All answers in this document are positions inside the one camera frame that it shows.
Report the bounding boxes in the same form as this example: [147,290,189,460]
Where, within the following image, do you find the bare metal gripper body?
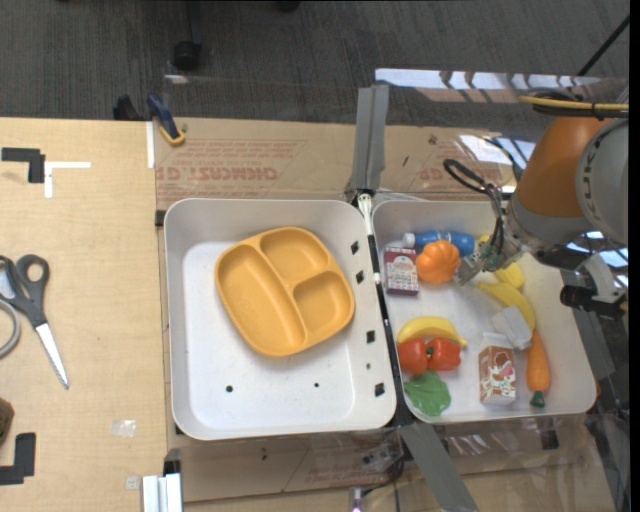
[470,233,532,275]

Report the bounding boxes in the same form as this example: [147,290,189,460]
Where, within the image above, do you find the yellow corn cob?
[493,261,527,291]

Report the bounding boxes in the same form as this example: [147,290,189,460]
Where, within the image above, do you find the orange pumpkin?
[415,239,462,286]

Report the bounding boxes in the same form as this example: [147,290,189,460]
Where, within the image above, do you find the white plastic tray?
[370,199,599,426]
[163,198,398,442]

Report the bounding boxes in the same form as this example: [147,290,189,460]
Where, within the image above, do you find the blue bottle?
[402,230,477,258]

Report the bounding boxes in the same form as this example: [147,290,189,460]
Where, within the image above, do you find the yellow banana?
[396,315,469,349]
[476,280,538,332]

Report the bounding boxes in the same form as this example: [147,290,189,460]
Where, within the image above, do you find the white and grey carton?
[490,305,534,351]

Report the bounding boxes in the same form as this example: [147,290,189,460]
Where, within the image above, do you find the red and white carton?
[382,245,421,297]

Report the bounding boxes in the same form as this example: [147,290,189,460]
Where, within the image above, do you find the red bell pepper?
[396,337,463,376]

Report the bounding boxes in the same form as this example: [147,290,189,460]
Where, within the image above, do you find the brown milk carton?
[477,331,518,406]

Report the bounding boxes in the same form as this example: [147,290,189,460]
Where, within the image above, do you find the orange carrot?
[525,329,552,408]

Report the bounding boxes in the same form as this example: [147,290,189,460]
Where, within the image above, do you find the green lettuce leaf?
[403,370,453,418]

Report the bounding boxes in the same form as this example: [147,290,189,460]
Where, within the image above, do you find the orange divided plate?
[214,226,357,358]

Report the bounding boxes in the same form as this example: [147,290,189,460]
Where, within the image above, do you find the brown cardboard board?
[152,117,604,504]

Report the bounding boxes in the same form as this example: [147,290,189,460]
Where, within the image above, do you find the black chair wheel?
[172,39,203,72]

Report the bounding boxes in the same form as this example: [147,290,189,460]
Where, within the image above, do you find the brown lump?
[0,397,16,445]

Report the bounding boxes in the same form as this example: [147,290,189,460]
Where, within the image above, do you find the black cylinder on white bracket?
[559,252,627,322]

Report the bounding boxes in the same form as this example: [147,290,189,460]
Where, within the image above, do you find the grey handled scissors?
[0,253,71,391]

